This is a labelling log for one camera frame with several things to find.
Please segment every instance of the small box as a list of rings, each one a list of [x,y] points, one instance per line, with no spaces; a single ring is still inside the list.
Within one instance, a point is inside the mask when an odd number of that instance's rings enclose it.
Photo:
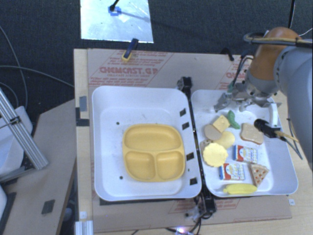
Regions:
[[[220,167],[220,179],[222,180],[244,180],[245,172],[242,164],[225,163]]]
[[[258,163],[257,149],[244,147],[242,145],[234,145],[233,152],[235,161],[246,162],[251,164]]]

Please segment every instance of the toy food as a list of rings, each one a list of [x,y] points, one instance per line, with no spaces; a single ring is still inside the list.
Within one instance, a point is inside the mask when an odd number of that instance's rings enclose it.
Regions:
[[[257,144],[262,144],[264,140],[263,133],[260,132],[257,128],[255,128],[252,124],[249,124],[249,123],[242,124],[240,137],[243,140],[251,141]]]
[[[269,169],[267,169],[266,166],[260,164],[251,164],[250,171],[254,185],[256,187],[259,187],[259,185],[263,182],[265,176],[268,174]]]
[[[207,124],[204,127],[204,134],[210,140],[218,140],[222,137],[221,132],[219,132],[212,124]]]
[[[245,180],[245,172],[242,164],[225,163],[220,167],[220,179]]]
[[[229,111],[227,113],[227,119],[230,125],[236,130],[240,129],[240,125],[235,121],[235,113],[233,111]]]
[[[234,145],[234,160],[246,163],[258,163],[258,150],[254,148],[244,147],[242,145]]]
[[[214,140],[214,143],[218,143],[223,146],[225,149],[228,149],[235,142],[235,136],[229,131],[222,132],[222,136],[218,140]]]
[[[204,161],[213,167],[222,166],[227,157],[226,149],[218,143],[210,143],[203,151]]]
[[[219,132],[223,132],[226,130],[230,123],[228,122],[228,119],[224,117],[224,115],[220,115],[217,120],[212,124]]]
[[[223,189],[224,193],[228,194],[251,194],[257,190],[257,187],[252,184],[230,184]]]

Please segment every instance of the blue tape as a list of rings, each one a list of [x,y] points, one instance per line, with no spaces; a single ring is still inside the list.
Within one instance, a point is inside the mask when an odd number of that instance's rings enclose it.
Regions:
[[[110,7],[108,7],[108,12],[111,16],[118,16],[118,15],[122,14],[122,10],[118,6],[115,7],[114,11],[110,11]]]

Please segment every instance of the black fabric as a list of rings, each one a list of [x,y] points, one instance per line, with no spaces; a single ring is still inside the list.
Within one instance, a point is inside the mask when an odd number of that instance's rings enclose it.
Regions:
[[[148,0],[154,44],[138,50],[220,53],[224,47],[240,54],[251,48],[242,38],[288,26],[291,0]],[[313,0],[296,0],[291,28],[312,27]],[[126,49],[129,43],[80,39],[80,0],[0,0],[0,25],[23,67],[49,73],[73,84],[74,48]],[[312,38],[312,32],[305,36]],[[16,65],[0,34],[0,65]],[[74,90],[41,75],[24,72],[27,112],[33,122],[40,113],[74,98]],[[22,79],[16,70],[0,69],[0,82],[10,86],[24,104]],[[12,94],[3,87],[14,104]]]

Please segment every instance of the toy pizza slice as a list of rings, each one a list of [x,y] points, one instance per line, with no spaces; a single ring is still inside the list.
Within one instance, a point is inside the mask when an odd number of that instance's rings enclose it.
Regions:
[[[258,187],[262,181],[264,180],[265,176],[268,174],[269,169],[266,166],[258,165],[258,164],[251,164],[250,170],[253,178],[254,185]]]

